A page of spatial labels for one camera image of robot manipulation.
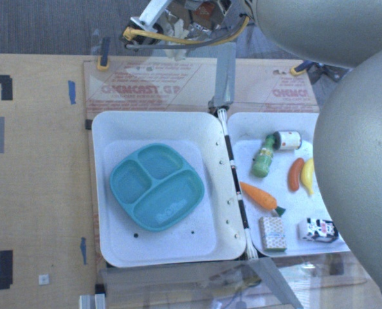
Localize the green toy bottle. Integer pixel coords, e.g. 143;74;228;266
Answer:
250;133;277;178

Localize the yellow banana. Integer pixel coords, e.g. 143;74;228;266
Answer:
300;157;316;196

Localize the teal divided plate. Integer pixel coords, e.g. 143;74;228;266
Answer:
109;142;206;232

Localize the orange carrot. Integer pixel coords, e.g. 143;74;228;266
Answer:
239;181;287;218

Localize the brown cardboard board red print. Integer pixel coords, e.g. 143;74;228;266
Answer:
83;55;368;299

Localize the thin black and white rod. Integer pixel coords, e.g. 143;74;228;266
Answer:
216;108;259;260

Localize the orange toy sausage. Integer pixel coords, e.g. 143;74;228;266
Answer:
287;157;305;192

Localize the white can with orange dots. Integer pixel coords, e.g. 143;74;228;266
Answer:
272;130;303;151

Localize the white plastic tray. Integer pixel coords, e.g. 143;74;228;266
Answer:
91;110;247;268
226;111;351;258

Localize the orange patterned carton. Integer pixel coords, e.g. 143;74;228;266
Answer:
258;216;288;253

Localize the black and white cow carton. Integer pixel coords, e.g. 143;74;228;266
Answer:
297;217;340;243

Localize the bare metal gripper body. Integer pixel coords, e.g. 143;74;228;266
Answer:
164;0;246;32

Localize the black cylinder on white bracket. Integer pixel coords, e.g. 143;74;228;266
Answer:
122;0;178;50

